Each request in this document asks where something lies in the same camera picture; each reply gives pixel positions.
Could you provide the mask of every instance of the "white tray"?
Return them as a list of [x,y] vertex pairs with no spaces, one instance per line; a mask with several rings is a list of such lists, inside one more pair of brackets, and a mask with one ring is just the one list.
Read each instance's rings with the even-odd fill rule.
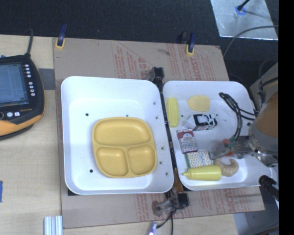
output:
[[[65,182],[76,194],[161,193],[174,181],[159,90],[145,80],[72,76],[61,85]],[[136,117],[151,128],[157,166],[146,176],[110,178],[96,165],[92,128],[109,117]]]
[[[253,112],[248,92],[244,86],[237,82],[217,82],[217,81],[169,81],[164,85],[163,95],[165,102],[168,98],[175,97],[179,108],[179,124],[170,128],[177,169],[181,183],[190,190],[205,190],[219,188],[235,188],[258,186],[258,180],[262,175],[267,175],[276,180],[276,173],[273,168],[263,165],[257,158],[247,156],[244,159],[237,159],[235,156],[223,157],[222,162],[227,163],[230,158],[235,158],[239,164],[239,171],[232,177],[222,176],[219,181],[197,181],[190,180],[182,173],[187,171],[187,163],[182,154],[176,136],[177,130],[185,129],[182,122],[193,114],[202,114],[189,108],[187,100],[195,95],[206,95],[210,98],[209,113],[218,114],[217,126],[212,130],[194,131],[195,140],[199,151],[210,151],[215,149],[223,139],[230,138],[236,130],[237,119],[235,113],[229,108],[224,100],[219,96],[223,92],[229,94],[238,103],[239,107],[245,111]],[[243,118],[241,136],[248,136],[248,123],[250,121]]]

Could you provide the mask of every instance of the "yellow corn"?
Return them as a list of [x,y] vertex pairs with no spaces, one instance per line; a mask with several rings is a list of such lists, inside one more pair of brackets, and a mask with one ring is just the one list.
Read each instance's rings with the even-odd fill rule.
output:
[[178,125],[179,113],[177,101],[174,97],[170,97],[167,101],[167,116],[170,127]]

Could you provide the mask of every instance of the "yellow bun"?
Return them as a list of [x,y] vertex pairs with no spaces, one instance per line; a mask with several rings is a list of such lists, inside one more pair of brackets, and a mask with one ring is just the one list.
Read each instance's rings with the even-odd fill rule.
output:
[[210,99],[205,95],[192,96],[187,100],[188,106],[198,112],[206,112],[210,109]]

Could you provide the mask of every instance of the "yellow bottle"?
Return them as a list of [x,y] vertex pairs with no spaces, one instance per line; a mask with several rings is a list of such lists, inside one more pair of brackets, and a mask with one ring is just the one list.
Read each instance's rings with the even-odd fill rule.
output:
[[183,175],[192,180],[218,181],[221,178],[221,168],[219,165],[193,167],[189,168]]

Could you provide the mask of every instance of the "cracker box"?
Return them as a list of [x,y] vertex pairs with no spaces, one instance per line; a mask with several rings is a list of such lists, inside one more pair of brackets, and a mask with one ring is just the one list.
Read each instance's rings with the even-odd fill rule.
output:
[[183,154],[198,151],[192,129],[179,130],[176,135]]

